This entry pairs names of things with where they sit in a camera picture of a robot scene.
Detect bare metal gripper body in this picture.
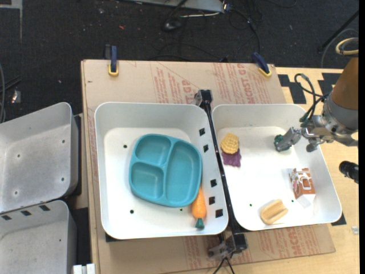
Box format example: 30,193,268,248
301,113,359,147

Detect dark green broccoli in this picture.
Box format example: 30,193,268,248
273,134,286,153

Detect brown and white carton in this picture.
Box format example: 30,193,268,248
287,167,317,208

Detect white plastic tray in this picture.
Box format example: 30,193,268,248
94,101,229,240
212,103,343,232

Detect yellow waffle biscuit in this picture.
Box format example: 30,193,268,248
220,132,240,155

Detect purple grapes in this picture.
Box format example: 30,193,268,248
221,148,242,168

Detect thin black rod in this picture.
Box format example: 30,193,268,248
199,100,242,237

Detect tan bread bun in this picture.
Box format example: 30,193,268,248
259,199,289,226

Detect orange carrot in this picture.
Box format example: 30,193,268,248
190,186,207,230

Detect blue divided plate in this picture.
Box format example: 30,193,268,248
128,133,204,208

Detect brown cardboard board red print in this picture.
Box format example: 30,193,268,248
80,59,336,274

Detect black block with thin wires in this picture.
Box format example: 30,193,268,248
194,89,213,107
207,232,248,258

